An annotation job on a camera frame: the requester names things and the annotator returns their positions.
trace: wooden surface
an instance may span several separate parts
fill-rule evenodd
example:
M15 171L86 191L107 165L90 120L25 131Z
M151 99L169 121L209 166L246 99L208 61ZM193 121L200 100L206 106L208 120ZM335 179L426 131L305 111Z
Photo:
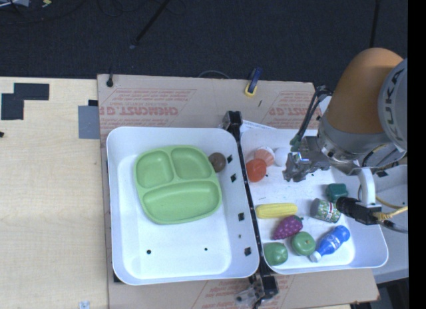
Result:
M15 81L1 78L0 92ZM97 82L19 82L49 83L50 97L0 121L0 308L107 308L100 145L78 126Z

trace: green pepper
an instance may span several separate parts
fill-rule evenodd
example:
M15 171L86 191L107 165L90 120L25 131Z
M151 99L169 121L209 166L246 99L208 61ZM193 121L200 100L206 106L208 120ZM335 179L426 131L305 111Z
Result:
M315 251L316 243L309 233L300 231L293 236L292 246L300 256L309 256Z
M283 264L288 258L288 251L286 246L281 242L271 242L265 244L264 255L266 262L269 265L280 265Z

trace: white bottle cap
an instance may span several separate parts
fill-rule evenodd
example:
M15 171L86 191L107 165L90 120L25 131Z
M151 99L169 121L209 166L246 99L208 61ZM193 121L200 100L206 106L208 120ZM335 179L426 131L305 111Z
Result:
M318 251L314 251L310 256L310 260L312 262L318 263L318 261L321 259L321 254Z

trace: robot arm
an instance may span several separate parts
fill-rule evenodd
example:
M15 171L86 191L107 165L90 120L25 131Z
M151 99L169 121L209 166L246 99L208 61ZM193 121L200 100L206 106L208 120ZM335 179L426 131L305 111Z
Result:
M312 101L320 97L317 89ZM305 128L291 142L294 153L288 154L284 178L299 182L307 173L331 166L357 175L361 201L350 208L341 203L341 209L364 224L375 224L370 214L380 207L372 173L407 152L407 59L387 49L362 51L343 72L315 137L303 136L309 120L307 114ZM364 214L354 211L355 205Z

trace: yellow corn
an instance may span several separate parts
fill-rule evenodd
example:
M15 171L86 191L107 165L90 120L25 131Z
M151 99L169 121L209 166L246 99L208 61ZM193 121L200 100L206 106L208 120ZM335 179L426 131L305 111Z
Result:
M291 202L261 204L256 207L258 218L282 218L296 214L298 207Z

